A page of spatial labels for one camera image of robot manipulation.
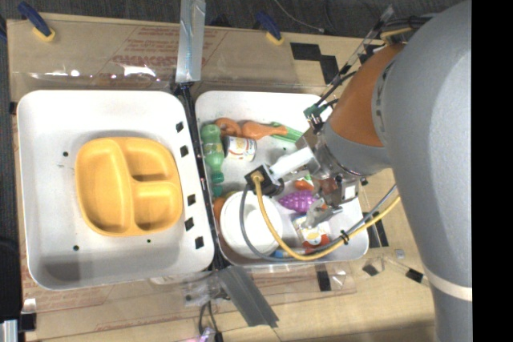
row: black cable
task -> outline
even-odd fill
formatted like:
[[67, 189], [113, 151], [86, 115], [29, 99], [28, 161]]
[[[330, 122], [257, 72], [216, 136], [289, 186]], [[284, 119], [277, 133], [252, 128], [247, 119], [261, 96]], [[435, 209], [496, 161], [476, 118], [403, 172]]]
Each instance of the black cable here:
[[[287, 262], [293, 262], [293, 261], [297, 261], [295, 258], [293, 257], [290, 257], [290, 258], [277, 258], [275, 256], [269, 256], [269, 255], [266, 255], [266, 254], [262, 254], [260, 251], [258, 251], [255, 246], [251, 243], [251, 241], [249, 240], [249, 237], [248, 237], [248, 233], [246, 232], [246, 226], [244, 224], [244, 208], [245, 208], [245, 203], [246, 203], [246, 195], [248, 194], [248, 191], [249, 191], [249, 185], [246, 184], [246, 186], [244, 187], [244, 191], [242, 191], [242, 199], [240, 200], [240, 208], [239, 208], [239, 223], [240, 223], [240, 230], [242, 231], [242, 236], [244, 237], [244, 241], [246, 242], [246, 245], [249, 247], [249, 249], [251, 249], [251, 251], [255, 254], [255, 255], [258, 255], [259, 257], [261, 257], [263, 260], [268, 260], [268, 261], [273, 261], [273, 262], [282, 262], [282, 263], [287, 263]], [[332, 241], [331, 243], [328, 243], [326, 245], [322, 245], [321, 247], [317, 247], [315, 248], [315, 251], [312, 252], [312, 253], [309, 253], [308, 255], [315, 255], [317, 254], [318, 252], [321, 252], [321, 251], [324, 251], [326, 248], [329, 248], [331, 246], [333, 246], [335, 243], [339, 242], [339, 241], [342, 241], [342, 237], [337, 237], [334, 241]]]
[[205, 313], [205, 309], [208, 305], [208, 302], [204, 305], [201, 306], [201, 309], [200, 309], [200, 319], [198, 320], [198, 331], [200, 331], [200, 335], [203, 335], [203, 332], [205, 332], [205, 328], [203, 328], [203, 315]]
[[337, 87], [339, 87], [342, 83], [344, 83], [346, 80], [348, 80], [349, 78], [353, 77], [355, 74], [357, 73], [357, 70], [356, 71], [352, 71], [351, 73], [349, 74], [346, 74], [344, 77], [340, 77], [340, 75], [338, 75], [335, 79], [334, 79], [334, 82], [333, 82], [333, 85], [329, 88], [328, 91], [326, 91], [320, 98], [319, 100], [315, 103], [315, 106], [316, 107], [319, 107], [319, 105], [325, 101], [334, 91], [335, 89], [337, 89]]
[[389, 20], [383, 25], [383, 31], [400, 30], [410, 28], [411, 30], [420, 29], [425, 23], [429, 22], [432, 16], [409, 16], [408, 18], [396, 18]]
[[332, 107], [337, 103], [338, 103], [338, 99], [334, 99], [334, 100], [331, 100], [330, 102], [327, 102], [326, 106]]
[[216, 320], [214, 319], [214, 314], [212, 313], [212, 300], [208, 301], [208, 313], [210, 313], [210, 319], [212, 320], [212, 325], [214, 325], [215, 331], [218, 332], [219, 328], [217, 327]]
[[397, 188], [397, 185], [394, 184], [388, 192], [381, 198], [378, 203], [373, 207], [372, 210], [370, 210], [365, 217], [363, 217], [359, 222], [354, 224], [349, 230], [347, 230], [347, 235], [351, 235], [354, 231], [356, 231], [359, 227], [361, 227], [364, 223], [366, 223], [369, 219], [373, 218], [373, 215], [376, 211], [378, 211], [382, 205], [385, 203], [385, 201], [388, 200], [388, 198], [392, 195], [394, 190]]
[[[338, 28], [333, 24], [333, 15], [331, 13], [331, 2], [333, 0], [325, 0], [325, 4], [324, 4], [324, 10], [325, 10], [325, 15], [326, 15], [326, 19], [328, 20], [328, 24], [331, 26], [331, 28], [334, 30], [335, 34], [340, 34]], [[379, 18], [379, 13], [377, 13], [376, 10], [374, 10], [372, 8], [372, 6], [367, 3], [365, 0], [358, 0], [370, 13], [370, 15], [373, 17], [373, 18]]]

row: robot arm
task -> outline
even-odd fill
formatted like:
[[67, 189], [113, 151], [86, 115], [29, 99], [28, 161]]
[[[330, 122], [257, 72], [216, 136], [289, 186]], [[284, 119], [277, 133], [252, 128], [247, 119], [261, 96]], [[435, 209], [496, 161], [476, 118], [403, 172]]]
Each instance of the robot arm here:
[[310, 226], [340, 211], [366, 176], [392, 168], [430, 281], [437, 342], [472, 341], [471, 1], [375, 53], [302, 141], [291, 169], [306, 164], [328, 205], [310, 209]]

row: plastic wrap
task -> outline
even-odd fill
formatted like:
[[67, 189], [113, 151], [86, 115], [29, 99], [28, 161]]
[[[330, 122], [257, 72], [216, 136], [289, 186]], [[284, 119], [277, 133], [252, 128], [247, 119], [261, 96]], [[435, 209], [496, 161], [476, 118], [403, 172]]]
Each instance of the plastic wrap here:
[[[28, 21], [7, 23], [14, 101], [39, 89], [168, 91], [174, 87], [179, 24], [41, 15], [56, 33], [52, 42], [35, 36]], [[294, 41], [312, 42], [312, 36], [284, 36], [288, 41], [276, 46], [263, 31], [205, 27], [201, 81], [193, 94], [219, 88], [322, 91], [325, 77], [320, 63], [297, 60], [290, 48]], [[357, 39], [347, 41], [358, 44]], [[338, 53], [343, 61], [347, 53]]]

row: yellow divided plate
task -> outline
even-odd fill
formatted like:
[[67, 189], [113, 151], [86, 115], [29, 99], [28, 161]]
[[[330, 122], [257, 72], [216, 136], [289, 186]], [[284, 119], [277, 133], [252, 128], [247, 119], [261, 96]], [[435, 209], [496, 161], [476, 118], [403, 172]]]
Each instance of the yellow divided plate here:
[[151, 139], [113, 137], [84, 144], [75, 182], [87, 225], [103, 235], [147, 235], [170, 228], [183, 210], [169, 150]]

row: white container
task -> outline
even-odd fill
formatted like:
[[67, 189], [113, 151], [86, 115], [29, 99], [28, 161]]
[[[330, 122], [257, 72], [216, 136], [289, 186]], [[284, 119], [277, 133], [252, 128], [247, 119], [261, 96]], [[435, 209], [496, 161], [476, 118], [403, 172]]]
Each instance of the white container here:
[[[304, 133], [309, 129], [309, 124], [303, 115], [303, 110], [312, 106], [319, 96], [302, 93], [273, 93], [257, 91], [207, 91], [196, 100], [196, 117], [198, 128], [215, 120], [226, 117], [238, 123], [252, 120], [258, 123], [269, 124], [273, 122], [284, 124], [288, 127]], [[323, 119], [331, 113], [327, 109], [323, 113]], [[259, 139], [256, 147], [255, 159], [252, 162], [225, 159], [223, 162], [224, 182], [223, 193], [230, 191], [242, 191], [246, 184], [244, 176], [258, 168], [262, 163], [273, 165], [283, 155], [297, 152], [294, 143], [264, 137]], [[285, 190], [274, 197], [277, 200], [293, 190], [293, 184], [285, 185]], [[360, 201], [358, 198], [344, 204], [344, 211], [336, 214], [329, 221], [329, 229], [337, 233], [341, 229], [349, 229], [363, 218]], [[277, 204], [276, 209], [280, 213], [283, 232], [281, 238], [290, 247], [301, 247], [296, 230], [292, 224], [292, 218], [297, 216], [295, 211], [288, 210]], [[272, 262], [263, 259], [246, 258], [234, 252], [227, 244], [220, 227], [216, 227], [219, 234], [220, 249], [224, 257], [234, 265], [251, 267], [268, 267]], [[337, 248], [320, 261], [346, 261], [361, 258], [369, 247], [369, 236], [366, 231], [354, 236], [344, 247]], [[291, 264], [304, 264], [294, 261]]]
[[[244, 241], [242, 230], [240, 229], [239, 212], [241, 199], [242, 192], [237, 192], [230, 195], [224, 203], [220, 214], [221, 233], [226, 244], [234, 252], [246, 258], [258, 260], [258, 255], [255, 255]], [[281, 236], [283, 234], [283, 226], [280, 213], [277, 210], [277, 207], [280, 205], [267, 196], [264, 196], [263, 199], [265, 211], [274, 229]], [[258, 205], [258, 198], [251, 191], [246, 195], [244, 202], [244, 227], [246, 228], [249, 241], [258, 251], [264, 255], [270, 255], [276, 251], [278, 242], [267, 228]]]
[[[213, 239], [188, 123], [172, 95], [34, 91], [19, 102], [18, 134], [28, 268], [42, 287], [187, 275], [212, 262]], [[112, 237], [87, 226], [75, 190], [75, 159], [84, 143], [107, 136], [154, 139], [172, 153], [184, 201], [173, 227]]]

